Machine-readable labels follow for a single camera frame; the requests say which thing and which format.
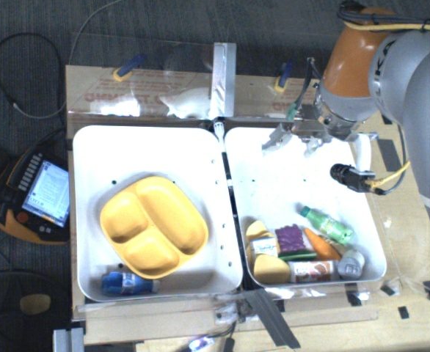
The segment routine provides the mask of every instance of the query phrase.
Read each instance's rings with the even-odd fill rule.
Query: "metal bracket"
[[[257,312],[259,319],[277,347],[287,345],[292,349],[301,348],[279,308],[275,306],[269,294],[263,288],[246,291],[244,292],[244,297]]]
[[[235,113],[236,44],[214,44],[212,73],[212,117],[232,117]]]
[[[84,330],[54,330],[54,352],[84,352]]]
[[[293,136],[294,134],[291,132],[291,129],[286,128],[282,123],[280,123],[279,126],[270,133],[269,140],[262,145],[263,153],[280,149],[285,146]]]

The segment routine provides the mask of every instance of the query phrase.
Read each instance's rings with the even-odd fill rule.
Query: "carrot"
[[[318,260],[340,260],[338,251],[312,230],[305,228],[305,234],[308,237],[308,240],[310,240],[315,252],[318,254]]]

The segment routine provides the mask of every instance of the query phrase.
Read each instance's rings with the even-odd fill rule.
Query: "yellow divided plate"
[[[198,209],[171,180],[159,176],[113,196],[101,211],[101,228],[125,264],[146,279],[171,274],[208,240]]]

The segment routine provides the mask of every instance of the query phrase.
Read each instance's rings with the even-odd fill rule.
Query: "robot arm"
[[[353,141],[360,125],[380,110],[404,130],[430,216],[430,20],[416,21],[354,1],[342,3],[338,15],[346,28],[313,104],[315,118],[324,127],[324,141],[330,137]],[[373,179],[369,173],[343,167],[332,169],[332,175],[356,191],[363,191]]]

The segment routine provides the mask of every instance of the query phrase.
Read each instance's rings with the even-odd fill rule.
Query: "gray carpet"
[[[96,9],[115,0],[0,0],[0,42],[17,33],[37,33],[68,62],[75,33]],[[343,0],[125,0],[99,12],[77,42],[74,64],[109,65],[119,48],[99,53],[93,38],[137,37],[154,41],[236,43],[238,74],[274,76],[294,59],[292,75],[302,77],[306,58],[326,67],[343,23],[336,18]],[[357,0],[401,15],[430,18],[430,0]],[[9,40],[0,53],[0,76],[7,93],[24,111],[45,115],[65,100],[58,59],[49,43],[35,36]],[[13,110],[0,89],[0,147],[17,158],[63,123],[63,114],[32,120]],[[54,150],[65,157],[58,144]],[[44,246],[0,230],[0,351],[51,351],[51,332],[68,325],[70,249]],[[50,293],[53,306],[35,317],[18,314],[21,296]]]

